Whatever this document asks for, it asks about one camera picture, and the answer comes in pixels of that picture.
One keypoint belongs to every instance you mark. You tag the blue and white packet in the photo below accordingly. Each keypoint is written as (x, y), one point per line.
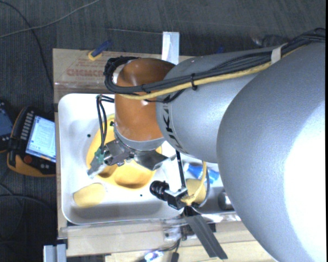
(196, 171)

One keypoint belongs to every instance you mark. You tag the black cylinder on white bracket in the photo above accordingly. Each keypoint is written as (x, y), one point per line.
(164, 191)

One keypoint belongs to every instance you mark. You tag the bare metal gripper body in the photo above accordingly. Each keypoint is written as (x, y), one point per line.
(117, 153)

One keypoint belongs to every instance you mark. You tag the yellow toy bread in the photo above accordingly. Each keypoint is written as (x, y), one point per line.
(88, 195)

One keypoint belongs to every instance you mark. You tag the yellow divided plate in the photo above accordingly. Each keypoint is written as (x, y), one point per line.
(131, 177)

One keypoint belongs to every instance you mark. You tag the yellow round toy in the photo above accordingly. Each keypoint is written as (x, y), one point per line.
(192, 185)

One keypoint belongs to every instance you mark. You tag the thin black and white rod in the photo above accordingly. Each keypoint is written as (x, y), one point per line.
(181, 171)

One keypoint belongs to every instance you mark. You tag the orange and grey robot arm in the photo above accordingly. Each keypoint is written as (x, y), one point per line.
(235, 135)

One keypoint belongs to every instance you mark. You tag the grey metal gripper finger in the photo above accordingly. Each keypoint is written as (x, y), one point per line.
(96, 168)

